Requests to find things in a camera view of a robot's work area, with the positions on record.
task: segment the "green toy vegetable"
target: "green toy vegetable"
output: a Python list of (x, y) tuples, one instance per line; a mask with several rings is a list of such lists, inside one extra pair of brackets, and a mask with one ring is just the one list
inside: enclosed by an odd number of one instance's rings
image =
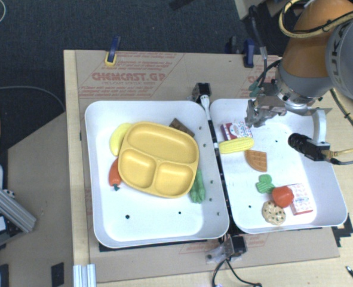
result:
[(272, 184), (272, 177), (270, 175), (260, 175), (259, 182), (256, 184), (259, 193), (271, 194), (275, 186)]
[(201, 203), (205, 200), (205, 188), (202, 182), (201, 170), (196, 171), (196, 177), (194, 184), (192, 185), (191, 190), (189, 191), (189, 196), (191, 197), (192, 202)]

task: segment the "cardboard sheet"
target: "cardboard sheet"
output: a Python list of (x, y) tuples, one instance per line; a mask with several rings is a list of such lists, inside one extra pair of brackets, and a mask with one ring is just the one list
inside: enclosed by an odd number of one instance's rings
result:
[(8, 188), (36, 219), (31, 233), (0, 250), (9, 285), (52, 286), (52, 271), (64, 286), (72, 281), (72, 230), (66, 114), (8, 150)]
[[(98, 100), (186, 100), (196, 83), (210, 83), (211, 101), (248, 98), (248, 87), (263, 71), (262, 58), (255, 56), (255, 67), (245, 68), (239, 54), (119, 51), (116, 65), (108, 68), (104, 63), (105, 55), (105, 51), (76, 51), (90, 261), (97, 267), (97, 281), (214, 269), (214, 264), (207, 264), (205, 253), (219, 244), (217, 240), (100, 252), (93, 231), (84, 113), (89, 104)], [(271, 56), (268, 62), (277, 59)], [(266, 82), (273, 77), (274, 69), (268, 72)], [(248, 252), (233, 263), (234, 267), (339, 256), (331, 228), (245, 234), (244, 237)]]

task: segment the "yellow cable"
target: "yellow cable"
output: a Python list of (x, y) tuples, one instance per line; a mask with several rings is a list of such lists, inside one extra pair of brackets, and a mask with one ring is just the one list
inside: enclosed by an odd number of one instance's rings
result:
[(344, 155), (347, 153), (353, 153), (353, 148), (342, 150), (342, 151), (331, 151), (331, 150), (322, 151), (322, 154), (324, 154), (326, 156), (326, 158), (338, 157), (340, 155)]
[(331, 21), (329, 24), (324, 25), (322, 27), (322, 29), (318, 29), (315, 30), (313, 32), (290, 32), (289, 30), (287, 30), (284, 26), (284, 22), (283, 22), (283, 15), (288, 12), (288, 10), (297, 2), (302, 1), (302, 0), (291, 0), (288, 3), (285, 4), (283, 10), (280, 12), (280, 16), (278, 18), (278, 25), (280, 27), (280, 30), (282, 31), (283, 34), (291, 37), (291, 38), (309, 38), (309, 37), (313, 37), (313, 36), (317, 36), (319, 34), (322, 34), (324, 32), (329, 32), (330, 30), (332, 30), (333, 28), (335, 28), (336, 26), (341, 25), (344, 22), (347, 22), (351, 19), (353, 19), (353, 12), (349, 13), (348, 15), (339, 17), (333, 21)]

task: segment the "toy cookie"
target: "toy cookie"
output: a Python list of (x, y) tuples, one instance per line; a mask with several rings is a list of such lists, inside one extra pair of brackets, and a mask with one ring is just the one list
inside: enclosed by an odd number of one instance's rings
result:
[(284, 223), (286, 215), (284, 209), (277, 206), (273, 201), (267, 201), (262, 207), (262, 216), (266, 222), (281, 225)]

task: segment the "toy banana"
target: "toy banana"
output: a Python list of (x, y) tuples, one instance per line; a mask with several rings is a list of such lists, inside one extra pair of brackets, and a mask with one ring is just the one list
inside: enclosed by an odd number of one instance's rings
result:
[(121, 145), (126, 135), (128, 129), (131, 127), (131, 123), (122, 123), (120, 124), (115, 131), (111, 134), (110, 137), (110, 150), (114, 156), (118, 156), (121, 149)]

